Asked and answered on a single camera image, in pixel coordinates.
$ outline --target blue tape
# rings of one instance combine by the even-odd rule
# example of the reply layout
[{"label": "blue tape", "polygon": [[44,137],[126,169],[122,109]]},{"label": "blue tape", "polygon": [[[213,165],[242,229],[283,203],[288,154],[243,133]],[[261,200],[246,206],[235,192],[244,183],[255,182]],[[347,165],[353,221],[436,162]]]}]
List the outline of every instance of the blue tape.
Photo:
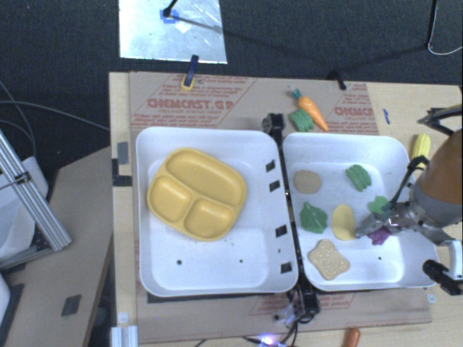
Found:
[{"label": "blue tape", "polygon": [[162,22],[166,23],[167,25],[172,25],[174,23],[177,23],[179,21],[178,19],[180,17],[178,11],[175,10],[175,9],[171,10],[171,15],[168,16],[168,17],[165,17],[163,15],[163,10],[162,9],[159,11],[159,15],[161,17]]},{"label": "blue tape", "polygon": [[386,119],[386,123],[391,124],[391,122],[389,122],[389,113],[388,113],[388,111],[383,108],[383,113],[384,113],[384,118]]}]

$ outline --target toy bread slice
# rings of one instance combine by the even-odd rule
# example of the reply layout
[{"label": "toy bread slice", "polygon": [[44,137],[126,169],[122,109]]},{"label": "toy bread slice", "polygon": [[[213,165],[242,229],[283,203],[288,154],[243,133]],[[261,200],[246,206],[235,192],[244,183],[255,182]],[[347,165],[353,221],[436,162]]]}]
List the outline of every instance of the toy bread slice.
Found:
[{"label": "toy bread slice", "polygon": [[326,280],[333,280],[350,268],[349,261],[328,239],[319,241],[317,247],[307,257]]}]

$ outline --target aluminum rail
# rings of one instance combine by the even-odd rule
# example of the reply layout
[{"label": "aluminum rail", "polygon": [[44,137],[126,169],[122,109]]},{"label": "aluminum rail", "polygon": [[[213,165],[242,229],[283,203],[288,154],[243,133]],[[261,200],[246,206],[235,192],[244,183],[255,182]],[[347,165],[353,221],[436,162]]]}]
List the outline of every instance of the aluminum rail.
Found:
[{"label": "aluminum rail", "polygon": [[12,184],[29,214],[37,223],[42,234],[54,251],[59,251],[71,243],[71,237],[51,212],[21,160],[0,130],[0,170]]}]

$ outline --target white tray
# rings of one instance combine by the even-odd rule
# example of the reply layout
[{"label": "white tray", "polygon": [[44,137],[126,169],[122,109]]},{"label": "white tray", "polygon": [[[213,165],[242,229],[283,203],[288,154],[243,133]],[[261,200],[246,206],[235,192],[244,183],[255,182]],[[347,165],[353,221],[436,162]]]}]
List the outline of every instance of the white tray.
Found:
[{"label": "white tray", "polygon": [[[400,142],[390,137],[294,133],[284,140],[284,156],[305,274],[315,287],[356,291],[435,284],[422,271],[422,264],[437,260],[436,249],[421,234],[405,232],[373,246],[366,236],[342,241],[331,230],[331,215],[338,205],[349,205],[358,223],[369,215],[367,204],[377,195],[388,199],[394,196],[409,162]],[[344,173],[353,164],[360,164],[371,176],[373,184],[363,192],[355,190]],[[294,188],[294,174],[299,170],[319,174],[322,186],[316,193],[303,194]],[[408,191],[404,189],[400,202],[407,200]],[[328,227],[322,234],[301,228],[299,213],[305,201],[328,213]],[[321,239],[330,239],[351,264],[348,271],[333,280],[325,280],[307,258]]]},{"label": "white tray", "polygon": [[[148,209],[146,192],[164,159],[191,147],[228,164],[247,184],[237,222],[223,238],[194,240]],[[263,132],[151,127],[136,142],[140,204],[140,278],[157,296],[285,292],[297,281],[276,143]],[[267,165],[274,167],[267,172]],[[278,181],[280,187],[270,191]]]}]

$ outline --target orange object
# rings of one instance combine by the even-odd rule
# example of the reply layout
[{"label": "orange object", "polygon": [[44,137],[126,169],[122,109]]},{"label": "orange object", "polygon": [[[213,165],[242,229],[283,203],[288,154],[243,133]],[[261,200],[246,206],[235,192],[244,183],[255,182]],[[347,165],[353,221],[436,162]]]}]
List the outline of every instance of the orange object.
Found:
[{"label": "orange object", "polygon": [[349,334],[346,338],[346,343],[343,347],[357,347],[360,339],[360,330],[358,327],[353,327],[349,330]]},{"label": "orange object", "polygon": [[320,110],[316,104],[307,96],[301,96],[299,98],[299,108],[304,109],[315,124],[320,127],[323,131],[328,131],[328,126],[326,125],[325,119],[321,115]]}]

